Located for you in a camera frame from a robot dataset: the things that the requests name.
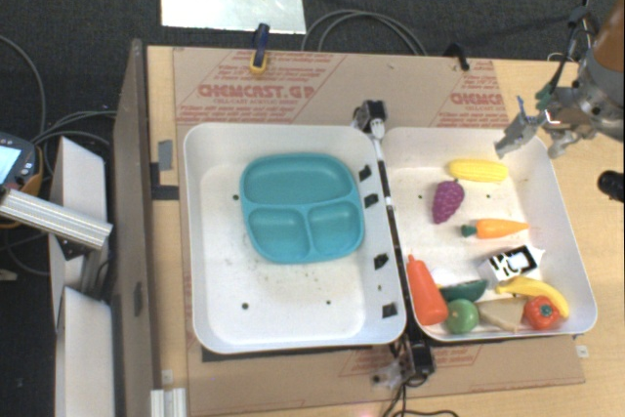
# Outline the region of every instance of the toy carrot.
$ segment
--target toy carrot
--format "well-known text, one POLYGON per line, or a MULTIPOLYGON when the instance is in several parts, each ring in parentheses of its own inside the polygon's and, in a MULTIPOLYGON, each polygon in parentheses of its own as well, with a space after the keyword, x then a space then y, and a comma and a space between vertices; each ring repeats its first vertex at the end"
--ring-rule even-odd
POLYGON ((426 264, 408 256, 406 270, 412 305, 419 323, 427 326, 445 321, 449 316, 449 309, 426 264))
POLYGON ((528 229, 528 223, 509 221, 507 219, 479 219, 475 226, 462 225, 460 231, 463 236, 474 234, 478 238, 501 238, 523 229, 528 229))

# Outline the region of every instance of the blue plate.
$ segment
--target blue plate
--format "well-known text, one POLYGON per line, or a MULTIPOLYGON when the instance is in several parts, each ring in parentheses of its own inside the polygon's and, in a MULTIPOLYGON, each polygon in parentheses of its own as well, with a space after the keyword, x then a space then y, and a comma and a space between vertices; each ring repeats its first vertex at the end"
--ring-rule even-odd
POLYGON ((362 241, 364 218, 354 177, 337 158, 289 153, 258 158, 240 181, 254 248, 281 264, 347 256, 362 241))

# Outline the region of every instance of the toy banana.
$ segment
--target toy banana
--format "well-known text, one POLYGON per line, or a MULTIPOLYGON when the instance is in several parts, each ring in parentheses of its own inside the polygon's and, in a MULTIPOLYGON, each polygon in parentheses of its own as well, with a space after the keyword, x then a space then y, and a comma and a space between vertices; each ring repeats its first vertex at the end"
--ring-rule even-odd
POLYGON ((495 287, 497 294, 521 294, 523 296, 536 297, 546 296, 558 308, 562 318, 568 318, 568 302, 564 296, 554 287, 544 281, 528 278, 527 276, 515 276, 511 280, 504 281, 495 287))

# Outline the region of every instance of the table surface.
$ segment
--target table surface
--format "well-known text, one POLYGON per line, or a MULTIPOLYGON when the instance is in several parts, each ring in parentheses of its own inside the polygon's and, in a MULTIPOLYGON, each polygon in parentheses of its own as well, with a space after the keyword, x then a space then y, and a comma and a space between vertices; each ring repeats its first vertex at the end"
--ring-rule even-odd
MULTIPOLYGON (((168 48, 159 48, 165 54, 168 48)), ((148 74, 161 80, 153 92, 150 81, 151 154, 156 155, 157 139, 174 138, 175 124, 171 119, 173 96, 167 92, 163 79, 172 79, 171 58, 148 60, 148 74)), ((554 63, 494 61, 499 86, 506 108, 516 113, 516 96, 527 103, 547 82, 555 70, 554 63)), ((568 65, 562 82, 571 81, 575 65, 568 65)), ((546 144, 549 138, 542 132, 546 144)), ((623 171, 623 146, 603 136, 583 141, 567 149, 566 155, 554 161, 564 204, 572 224, 578 247, 597 301, 599 318, 595 327, 578 337, 578 346, 587 350, 583 369, 586 383, 513 392, 482 393, 459 396, 421 397, 409 399, 407 409, 432 412, 454 410, 462 417, 506 417, 520 412, 532 416, 554 415, 625 415, 625 318, 623 276, 623 204, 607 199, 597 189, 597 178, 605 170, 623 171)), ((161 173, 162 184, 177 184, 168 180, 170 173, 161 173)), ((177 202, 154 204, 154 241, 157 248, 180 245, 180 222, 177 202), (167 222, 164 230, 162 222, 167 222)), ((163 367, 177 374, 176 386, 186 383, 186 333, 182 283, 182 260, 171 252, 156 252, 154 298, 158 309, 158 336, 163 367)), ((387 403, 363 403, 307 409, 247 413, 264 417, 362 417, 381 415, 387 403)))

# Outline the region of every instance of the toy food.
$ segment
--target toy food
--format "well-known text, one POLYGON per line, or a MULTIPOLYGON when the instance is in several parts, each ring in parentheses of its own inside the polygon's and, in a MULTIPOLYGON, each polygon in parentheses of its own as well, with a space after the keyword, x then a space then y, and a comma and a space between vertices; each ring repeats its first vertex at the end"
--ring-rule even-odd
POLYGON ((500 183, 508 177, 508 167, 492 160, 452 160, 447 164, 447 170, 456 179, 483 183, 500 183))
POLYGON ((426 264, 408 256, 406 271, 414 313, 419 323, 427 326, 445 321, 449 314, 447 304, 440 295, 426 264))
POLYGON ((460 231, 465 237, 474 234, 478 238, 501 238, 528 228, 528 223, 520 223, 519 221, 479 219, 475 226, 462 225, 460 231))
POLYGON ((497 285, 495 292, 497 294, 508 292, 529 297, 545 296, 558 309, 562 318, 568 318, 568 302, 558 290, 544 281, 528 278, 527 276, 515 276, 511 280, 497 285))
POLYGON ((465 281, 457 285, 440 288, 440 294, 448 303, 456 299, 466 299, 474 303, 483 295, 487 285, 486 280, 465 281))
POLYGON ((476 303, 479 319, 504 330, 517 333, 523 317, 526 299, 509 297, 476 303))
POLYGON ((538 269, 545 253, 531 245, 496 254, 478 266, 478 273, 491 287, 513 276, 538 269))
POLYGON ((446 327, 452 334, 465 334, 470 332, 479 323, 478 308, 471 301, 466 299, 456 299, 451 301, 449 316, 445 322, 446 327))
POLYGON ((439 225, 447 221, 458 210, 464 198, 465 191, 458 183, 454 181, 438 183, 432 206, 435 224, 439 225))
POLYGON ((545 296, 534 297, 527 301, 523 312, 525 319, 536 330, 545 330, 560 318, 558 308, 545 296))

